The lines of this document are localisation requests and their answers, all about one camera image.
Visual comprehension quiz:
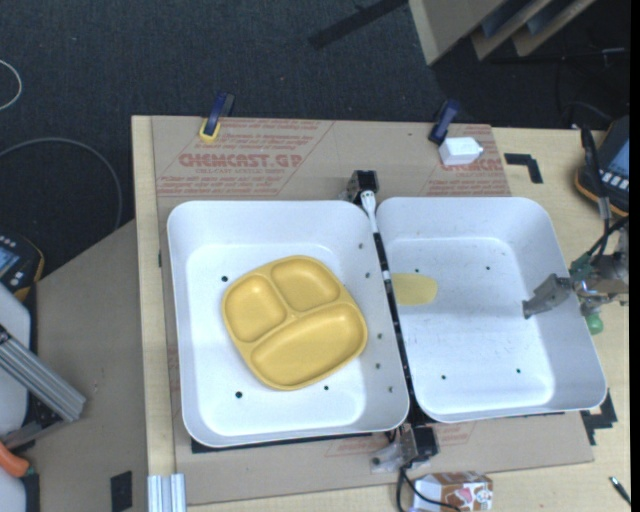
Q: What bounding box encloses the white plastic tray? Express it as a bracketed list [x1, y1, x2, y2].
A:
[374, 195, 608, 424]
[166, 199, 411, 448]

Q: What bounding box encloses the brown and white carton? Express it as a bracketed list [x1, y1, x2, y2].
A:
[413, 471, 495, 512]

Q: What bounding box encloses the black block with thin wires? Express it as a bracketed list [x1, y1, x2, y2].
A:
[343, 169, 379, 202]
[370, 423, 440, 474]

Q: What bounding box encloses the yellow divided plate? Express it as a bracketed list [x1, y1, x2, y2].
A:
[221, 254, 369, 392]

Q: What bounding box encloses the flat yellow oval biscuit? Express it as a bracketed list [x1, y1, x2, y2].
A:
[391, 272, 439, 307]

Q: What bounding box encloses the small white box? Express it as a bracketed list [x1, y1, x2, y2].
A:
[438, 136, 485, 167]

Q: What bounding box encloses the thin black and white rod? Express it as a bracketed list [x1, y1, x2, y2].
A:
[360, 190, 417, 427]

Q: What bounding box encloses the brown cardboard board red print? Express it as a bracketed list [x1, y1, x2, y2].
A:
[149, 115, 596, 506]

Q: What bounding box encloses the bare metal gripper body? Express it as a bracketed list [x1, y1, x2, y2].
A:
[569, 251, 630, 307]

